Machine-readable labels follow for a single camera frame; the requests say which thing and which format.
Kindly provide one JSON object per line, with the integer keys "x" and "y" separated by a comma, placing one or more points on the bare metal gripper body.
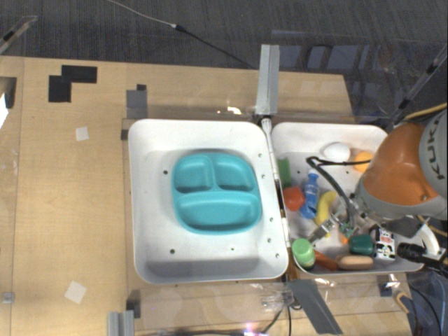
{"x": 344, "y": 215}

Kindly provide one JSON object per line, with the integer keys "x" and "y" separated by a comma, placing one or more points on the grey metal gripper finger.
{"x": 335, "y": 213}
{"x": 318, "y": 233}

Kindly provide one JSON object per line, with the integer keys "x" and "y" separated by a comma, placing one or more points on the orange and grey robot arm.
{"x": 395, "y": 173}

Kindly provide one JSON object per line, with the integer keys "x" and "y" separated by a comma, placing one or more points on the yellow banana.
{"x": 325, "y": 205}

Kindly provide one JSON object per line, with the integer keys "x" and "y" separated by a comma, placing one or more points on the light green can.
{"x": 303, "y": 252}

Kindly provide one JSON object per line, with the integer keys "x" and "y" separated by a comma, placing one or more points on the orange carrot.
{"x": 325, "y": 262}

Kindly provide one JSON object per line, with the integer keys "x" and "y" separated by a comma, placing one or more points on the blue bottle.
{"x": 309, "y": 194}

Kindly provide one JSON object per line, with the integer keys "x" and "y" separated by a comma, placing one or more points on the dark green can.
{"x": 362, "y": 245}

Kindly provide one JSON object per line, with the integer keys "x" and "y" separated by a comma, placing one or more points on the tan bread roll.
{"x": 355, "y": 262}

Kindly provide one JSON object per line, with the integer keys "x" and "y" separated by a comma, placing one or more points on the white milk carton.
{"x": 385, "y": 245}

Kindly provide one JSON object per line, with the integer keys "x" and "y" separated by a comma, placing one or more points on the orange fruit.
{"x": 362, "y": 161}

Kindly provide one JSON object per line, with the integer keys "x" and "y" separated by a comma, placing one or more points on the white egg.
{"x": 336, "y": 151}

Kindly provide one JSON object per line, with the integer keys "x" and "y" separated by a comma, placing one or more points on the green block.
{"x": 284, "y": 173}

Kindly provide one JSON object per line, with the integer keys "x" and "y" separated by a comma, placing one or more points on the white plastic tray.
{"x": 301, "y": 138}
{"x": 150, "y": 201}

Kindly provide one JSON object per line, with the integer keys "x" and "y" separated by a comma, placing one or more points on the teal divided plate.
{"x": 217, "y": 208}

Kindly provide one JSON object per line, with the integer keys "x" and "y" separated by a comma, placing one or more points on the black cylinder on white bracket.
{"x": 414, "y": 251}

